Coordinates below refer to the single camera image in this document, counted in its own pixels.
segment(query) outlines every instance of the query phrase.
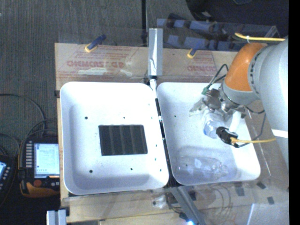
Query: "black cable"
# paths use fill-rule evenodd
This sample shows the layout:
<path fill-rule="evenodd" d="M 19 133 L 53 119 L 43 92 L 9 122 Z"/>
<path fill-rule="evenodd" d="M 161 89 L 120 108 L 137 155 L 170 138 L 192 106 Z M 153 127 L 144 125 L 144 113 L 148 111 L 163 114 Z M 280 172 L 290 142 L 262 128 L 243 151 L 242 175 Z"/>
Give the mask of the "black cable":
<path fill-rule="evenodd" d="M 47 131 L 49 131 L 49 132 L 54 132 L 54 133 L 56 133 L 56 134 L 58 133 L 58 132 L 57 132 L 56 130 L 54 130 L 54 129 L 41 129 L 41 130 L 37 130 L 37 131 L 34 131 L 34 132 L 28 134 L 27 137 L 26 137 L 26 139 L 27 139 L 28 137 L 34 135 L 34 134 L 43 133 L 43 132 L 47 132 Z"/>
<path fill-rule="evenodd" d="M 41 107 L 35 102 L 33 101 L 32 99 L 28 98 L 28 97 L 25 97 L 25 96 L 20 96 L 20 95 L 17 95 L 17 94 L 12 94 L 12 93 L 1 93 L 0 94 L 0 97 L 3 97 L 3 96 L 12 96 L 12 97 L 17 97 L 17 98 L 23 98 L 25 100 L 28 100 L 30 101 L 31 103 L 33 103 L 37 109 L 39 110 L 39 112 L 41 113 L 41 116 L 43 118 L 43 120 L 46 120 L 45 118 L 45 114 L 44 114 L 44 111 L 41 109 Z"/>
<path fill-rule="evenodd" d="M 250 112 L 252 113 L 256 113 L 256 114 L 261 114 L 261 113 L 264 113 L 264 109 L 260 112 L 256 112 L 256 111 L 253 111 L 252 109 L 250 109 L 248 106 L 245 106 Z"/>
<path fill-rule="evenodd" d="M 263 127 L 264 127 L 265 121 L 266 121 L 266 114 L 264 114 L 264 116 L 263 116 L 262 127 L 261 127 L 261 132 L 260 132 L 260 134 L 257 135 L 257 136 L 256 136 L 255 138 L 253 138 L 252 140 L 256 140 L 257 138 L 259 138 L 259 137 L 263 134 Z M 239 145 L 239 148 L 240 148 L 240 147 L 243 147 L 243 146 L 245 146 L 245 145 L 248 145 L 248 144 L 249 144 L 249 142 L 243 143 L 243 144 Z"/>
<path fill-rule="evenodd" d="M 20 144 L 19 144 L 19 142 L 18 142 L 13 136 L 7 135 L 7 134 L 5 134 L 5 133 L 0 133 L 0 136 L 8 137 L 8 138 L 10 138 L 12 141 L 14 141 L 14 144 L 16 145 L 15 156 L 17 156 L 18 153 L 19 153 L 19 149 L 20 149 Z"/>
<path fill-rule="evenodd" d="M 216 82 L 216 81 L 214 81 L 214 79 L 217 78 L 217 76 L 219 75 L 219 73 L 222 71 L 223 68 L 226 68 L 227 71 L 229 70 L 228 65 L 224 63 L 224 64 L 220 67 L 220 69 L 217 71 L 217 73 L 215 74 L 215 76 L 213 77 L 213 79 L 211 80 L 210 85 L 212 85 L 212 84 L 214 84 L 214 83 Z"/>
<path fill-rule="evenodd" d="M 216 82 L 222 80 L 222 79 L 225 78 L 225 77 L 226 77 L 226 75 L 223 75 L 223 76 L 219 77 L 219 78 L 218 78 L 217 80 L 215 80 L 212 84 L 214 84 L 214 83 L 216 83 Z"/>
<path fill-rule="evenodd" d="M 7 153 L 4 151 L 4 148 L 2 148 L 1 145 L 0 145 L 0 152 L 2 153 L 2 155 L 7 155 Z"/>
<path fill-rule="evenodd" d="M 171 208 L 172 208 L 172 210 L 174 211 L 174 212 L 176 212 L 176 213 L 178 213 L 178 214 L 180 214 L 182 211 L 177 211 L 172 205 L 171 205 Z"/>
<path fill-rule="evenodd" d="M 54 119 L 46 119 L 46 120 L 43 120 L 43 121 L 40 121 L 40 122 L 36 123 L 36 124 L 32 127 L 32 129 L 29 131 L 29 133 L 27 134 L 27 136 L 29 136 L 29 135 L 32 133 L 32 131 L 34 130 L 34 128 L 36 128 L 39 124 L 41 124 L 41 123 L 46 123 L 46 122 L 48 122 L 48 121 L 53 121 L 53 122 L 55 122 L 56 120 L 54 120 Z"/>

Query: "gray carpet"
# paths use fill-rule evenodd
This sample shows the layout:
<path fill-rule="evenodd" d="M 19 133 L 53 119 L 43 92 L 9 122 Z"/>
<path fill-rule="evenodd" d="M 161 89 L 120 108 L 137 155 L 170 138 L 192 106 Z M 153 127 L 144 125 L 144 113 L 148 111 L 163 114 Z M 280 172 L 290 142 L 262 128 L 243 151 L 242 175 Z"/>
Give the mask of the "gray carpet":
<path fill-rule="evenodd" d="M 148 27 L 175 12 L 192 19 L 184 0 L 147 0 Z M 0 94 L 35 101 L 45 118 L 56 119 L 54 43 L 87 44 L 101 34 L 106 44 L 140 45 L 142 0 L 0 0 Z M 43 117 L 28 99 L 0 96 L 0 133 L 23 140 Z M 55 129 L 55 122 L 48 124 Z M 0 136 L 5 152 L 15 144 Z M 0 209 L 0 225 L 42 225 L 59 196 L 22 197 L 18 181 Z"/>

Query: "black grate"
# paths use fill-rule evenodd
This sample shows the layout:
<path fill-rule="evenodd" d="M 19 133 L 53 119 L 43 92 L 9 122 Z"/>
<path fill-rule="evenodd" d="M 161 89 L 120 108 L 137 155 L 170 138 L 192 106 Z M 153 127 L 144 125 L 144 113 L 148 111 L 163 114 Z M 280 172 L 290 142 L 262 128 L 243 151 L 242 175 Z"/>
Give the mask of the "black grate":
<path fill-rule="evenodd" d="M 147 154 L 143 125 L 100 125 L 102 156 Z"/>

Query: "yellow cable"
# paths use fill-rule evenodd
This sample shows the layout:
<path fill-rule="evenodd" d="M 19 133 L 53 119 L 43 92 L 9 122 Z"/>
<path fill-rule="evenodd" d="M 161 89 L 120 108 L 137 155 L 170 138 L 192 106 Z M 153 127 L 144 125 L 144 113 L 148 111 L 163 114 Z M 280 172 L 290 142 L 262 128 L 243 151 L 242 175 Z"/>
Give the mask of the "yellow cable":
<path fill-rule="evenodd" d="M 253 140 L 253 141 L 248 141 L 248 140 L 240 140 L 240 139 L 236 139 L 234 137 L 231 137 L 231 142 L 232 143 L 268 143 L 268 142 L 272 142 L 275 141 L 276 138 L 270 138 L 270 139 L 266 139 L 266 140 Z"/>
<path fill-rule="evenodd" d="M 282 42 L 285 40 L 285 38 L 275 38 L 275 37 L 250 37 L 250 36 L 244 36 L 240 33 L 235 33 L 235 36 L 246 39 L 246 40 L 257 40 L 257 41 L 279 41 Z"/>

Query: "blue clamp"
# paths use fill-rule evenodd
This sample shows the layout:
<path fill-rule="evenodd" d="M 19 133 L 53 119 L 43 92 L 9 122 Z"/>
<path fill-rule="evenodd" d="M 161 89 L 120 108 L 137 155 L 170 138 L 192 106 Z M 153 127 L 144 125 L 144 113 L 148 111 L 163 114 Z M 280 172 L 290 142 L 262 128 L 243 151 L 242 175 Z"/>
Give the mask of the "blue clamp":
<path fill-rule="evenodd" d="M 192 59 L 196 56 L 196 52 L 200 48 L 201 43 L 202 43 L 202 40 L 200 39 L 197 42 L 196 46 L 188 51 L 188 53 L 187 53 L 188 58 Z"/>
<path fill-rule="evenodd" d="M 88 53 L 94 51 L 97 48 L 98 44 L 102 44 L 102 42 L 106 39 L 106 35 L 103 34 L 99 37 L 97 37 L 94 41 L 92 41 L 91 43 L 87 44 L 85 46 L 85 51 L 87 51 Z"/>

